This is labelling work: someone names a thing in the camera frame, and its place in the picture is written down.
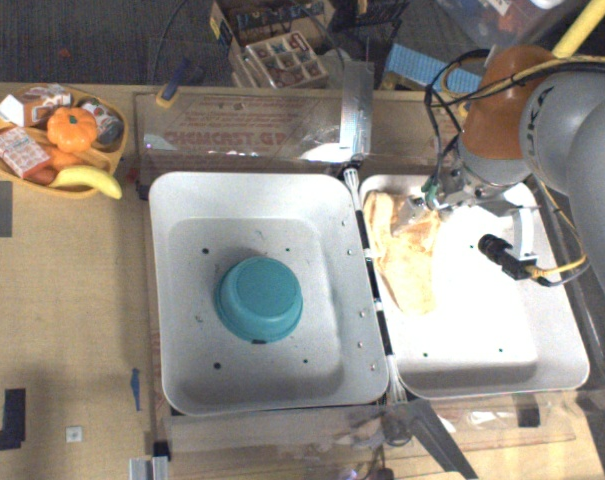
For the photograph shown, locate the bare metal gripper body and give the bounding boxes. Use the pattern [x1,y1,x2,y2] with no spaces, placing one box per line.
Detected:
[425,165,503,214]

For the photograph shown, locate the yellow pizza slice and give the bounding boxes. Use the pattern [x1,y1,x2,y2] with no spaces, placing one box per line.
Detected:
[362,189,443,316]

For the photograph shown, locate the white plastic tray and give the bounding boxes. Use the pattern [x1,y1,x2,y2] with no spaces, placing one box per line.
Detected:
[147,170,391,417]
[358,173,592,402]

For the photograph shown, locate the teal bowl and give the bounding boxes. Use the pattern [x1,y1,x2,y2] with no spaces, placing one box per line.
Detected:
[213,254,305,346]

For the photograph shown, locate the brown cardboard box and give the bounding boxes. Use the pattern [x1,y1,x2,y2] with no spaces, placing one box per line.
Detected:
[208,0,334,90]

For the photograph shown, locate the orange divided plate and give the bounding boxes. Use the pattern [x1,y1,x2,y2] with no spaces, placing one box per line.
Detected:
[0,83,130,201]

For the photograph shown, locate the small red and white can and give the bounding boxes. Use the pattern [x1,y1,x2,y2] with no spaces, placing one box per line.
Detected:
[78,97,126,147]

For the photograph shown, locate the yellow banana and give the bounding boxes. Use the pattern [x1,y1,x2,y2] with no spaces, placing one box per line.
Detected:
[47,164,124,201]

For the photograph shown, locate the orange pumpkin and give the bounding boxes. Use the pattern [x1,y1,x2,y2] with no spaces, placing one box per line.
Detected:
[45,106,100,155]

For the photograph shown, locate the orange carrot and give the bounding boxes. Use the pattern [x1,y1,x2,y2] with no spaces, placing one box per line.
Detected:
[48,146,87,172]

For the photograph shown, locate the red sausage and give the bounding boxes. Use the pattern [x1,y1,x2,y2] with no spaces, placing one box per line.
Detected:
[28,166,59,186]

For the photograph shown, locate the brown and red carton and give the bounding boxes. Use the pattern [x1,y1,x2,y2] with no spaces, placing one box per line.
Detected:
[16,84,74,125]

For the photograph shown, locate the pink and white carton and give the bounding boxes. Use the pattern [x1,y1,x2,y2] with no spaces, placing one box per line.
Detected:
[0,126,53,180]

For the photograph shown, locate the black cylinder on white bracket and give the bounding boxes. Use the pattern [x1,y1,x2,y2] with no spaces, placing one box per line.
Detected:
[477,206,540,282]

